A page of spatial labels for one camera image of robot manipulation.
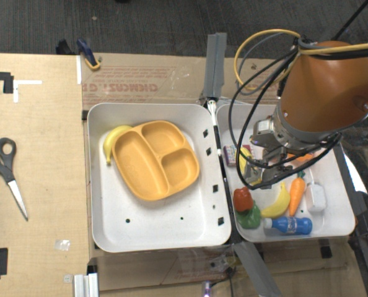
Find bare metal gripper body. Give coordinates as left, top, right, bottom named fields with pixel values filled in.
left=250, top=118, right=297, bottom=169

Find yellow banana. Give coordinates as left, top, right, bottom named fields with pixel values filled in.
left=237, top=146, right=263, bottom=186
left=260, top=181, right=292, bottom=219
left=102, top=124, right=134, bottom=166

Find purple and white packet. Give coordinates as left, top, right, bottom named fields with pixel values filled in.
left=223, top=145, right=239, bottom=168

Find red pepper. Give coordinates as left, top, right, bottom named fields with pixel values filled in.
left=232, top=186, right=254, bottom=213

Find orange carrot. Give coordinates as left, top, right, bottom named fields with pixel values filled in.
left=286, top=152, right=314, bottom=163
left=288, top=171, right=307, bottom=217

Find green pepper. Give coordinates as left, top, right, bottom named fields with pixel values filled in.
left=235, top=201, right=262, bottom=230

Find white plastic bottle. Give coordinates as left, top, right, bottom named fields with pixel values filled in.
left=305, top=181, right=328, bottom=213

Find blue bottle white cap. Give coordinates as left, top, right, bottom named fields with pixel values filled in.
left=262, top=216, right=313, bottom=236

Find white plastic tray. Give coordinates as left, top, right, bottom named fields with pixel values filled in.
left=216, top=103, right=356, bottom=244
left=87, top=103, right=232, bottom=254

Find orange divided plate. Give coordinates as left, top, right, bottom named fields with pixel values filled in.
left=112, top=120, right=201, bottom=202

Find brown cardboard board red print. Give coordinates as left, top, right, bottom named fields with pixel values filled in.
left=80, top=53, right=368, bottom=292

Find grey handled scissors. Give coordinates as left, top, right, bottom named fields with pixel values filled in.
left=0, top=137, right=29, bottom=222

